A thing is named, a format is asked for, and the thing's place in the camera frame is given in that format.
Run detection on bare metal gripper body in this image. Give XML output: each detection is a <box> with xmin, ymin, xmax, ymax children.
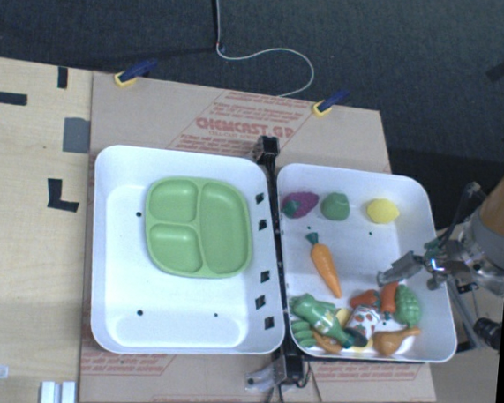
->
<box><xmin>420</xmin><ymin>236</ymin><xmax>504</xmax><ymax>298</ymax></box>

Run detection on small orange carrot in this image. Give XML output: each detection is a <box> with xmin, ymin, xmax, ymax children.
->
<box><xmin>377</xmin><ymin>279</ymin><xmax>402</xmax><ymax>321</ymax></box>

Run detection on green broccoli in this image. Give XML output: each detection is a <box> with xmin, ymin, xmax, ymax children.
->
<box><xmin>392</xmin><ymin>284</ymin><xmax>425</xmax><ymax>326</ymax></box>

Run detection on white plastic tray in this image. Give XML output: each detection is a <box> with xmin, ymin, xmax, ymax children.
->
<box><xmin>76</xmin><ymin>141</ymin><xmax>303</xmax><ymax>371</ymax></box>
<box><xmin>259</xmin><ymin>160</ymin><xmax>474</xmax><ymax>371</ymax></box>

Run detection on yellow lemon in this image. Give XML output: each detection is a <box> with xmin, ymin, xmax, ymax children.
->
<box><xmin>365</xmin><ymin>197</ymin><xmax>402</xmax><ymax>227</ymax></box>

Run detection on white strawberry print carton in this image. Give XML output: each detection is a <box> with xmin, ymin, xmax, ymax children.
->
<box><xmin>343</xmin><ymin>302</ymin><xmax>382</xmax><ymax>340</ymax></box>

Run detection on large orange carrot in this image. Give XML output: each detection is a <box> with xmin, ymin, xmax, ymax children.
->
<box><xmin>299</xmin><ymin>230</ymin><xmax>349</xmax><ymax>301</ymax></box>

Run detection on brown chicken drumstick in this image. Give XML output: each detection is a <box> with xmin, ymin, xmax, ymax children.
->
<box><xmin>369</xmin><ymin>322</ymin><xmax>424</xmax><ymax>361</ymax></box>

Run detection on green round vegetable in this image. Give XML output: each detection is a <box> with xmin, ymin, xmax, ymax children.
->
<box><xmin>319</xmin><ymin>190</ymin><xmax>353</xmax><ymax>223</ymax></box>

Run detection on green printed bottle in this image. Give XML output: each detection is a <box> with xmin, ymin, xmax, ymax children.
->
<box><xmin>285</xmin><ymin>291</ymin><xmax>360</xmax><ymax>351</ymax></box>

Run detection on orange flat slice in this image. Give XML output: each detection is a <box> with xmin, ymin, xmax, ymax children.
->
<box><xmin>307</xmin><ymin>329</ymin><xmax>346</xmax><ymax>356</ymax></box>

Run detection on purple grapes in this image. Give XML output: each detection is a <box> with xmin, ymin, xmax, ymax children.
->
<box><xmin>280</xmin><ymin>189</ymin><xmax>321</xmax><ymax>223</ymax></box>

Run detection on green bean pods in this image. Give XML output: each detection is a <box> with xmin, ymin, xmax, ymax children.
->
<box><xmin>287</xmin><ymin>317</ymin><xmax>319</xmax><ymax>350</ymax></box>

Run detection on green divided plate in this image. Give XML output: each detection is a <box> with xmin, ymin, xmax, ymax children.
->
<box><xmin>138</xmin><ymin>172</ymin><xmax>260</xmax><ymax>285</ymax></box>

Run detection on brown cardboard board, red print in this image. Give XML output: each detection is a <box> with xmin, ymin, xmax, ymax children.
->
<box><xmin>60</xmin><ymin>70</ymin><xmax>466</xmax><ymax>403</ymax></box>

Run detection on black cylinder on white bracket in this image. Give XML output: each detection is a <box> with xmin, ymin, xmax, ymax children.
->
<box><xmin>441</xmin><ymin>279</ymin><xmax>504</xmax><ymax>353</ymax></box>

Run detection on black block with thin wires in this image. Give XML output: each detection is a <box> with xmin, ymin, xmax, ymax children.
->
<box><xmin>277</xmin><ymin>351</ymin><xmax>310</xmax><ymax>387</ymax></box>
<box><xmin>252</xmin><ymin>134</ymin><xmax>283</xmax><ymax>168</ymax></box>

